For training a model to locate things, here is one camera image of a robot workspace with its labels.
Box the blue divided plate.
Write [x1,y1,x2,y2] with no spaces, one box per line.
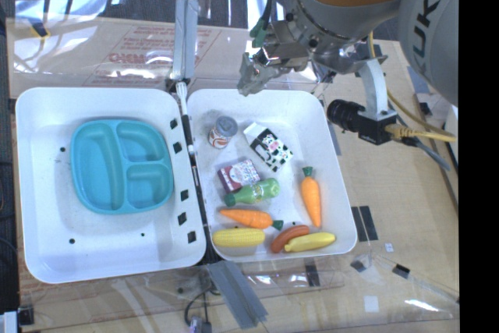
[69,119,175,215]

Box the black cylinder on white bracket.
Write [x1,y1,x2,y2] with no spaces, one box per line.
[326,58,398,146]

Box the yellow banana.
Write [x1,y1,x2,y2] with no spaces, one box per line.
[284,232,337,253]

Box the red and white carton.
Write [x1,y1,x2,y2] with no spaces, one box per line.
[217,158,261,194]

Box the orange white can grey lid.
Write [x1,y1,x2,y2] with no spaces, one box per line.
[207,115,239,150]

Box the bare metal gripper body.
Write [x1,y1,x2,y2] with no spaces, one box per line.
[255,19,317,72]

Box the green bottle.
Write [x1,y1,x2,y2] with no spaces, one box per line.
[223,178,281,207]

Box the cow print milk carton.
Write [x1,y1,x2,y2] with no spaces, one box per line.
[242,122,294,173]

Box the white plastic tray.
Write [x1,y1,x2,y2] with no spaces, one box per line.
[14,86,207,285]
[186,88,359,263]

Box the brown cardboard board red print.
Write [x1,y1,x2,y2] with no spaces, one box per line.
[5,17,460,333]

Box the orange carrot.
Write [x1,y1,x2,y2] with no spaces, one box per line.
[219,208,285,231]
[300,166,323,229]

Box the yellow corn cob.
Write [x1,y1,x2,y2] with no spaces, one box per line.
[212,228,267,249]

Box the orange sausage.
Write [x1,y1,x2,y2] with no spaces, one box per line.
[270,224,311,254]

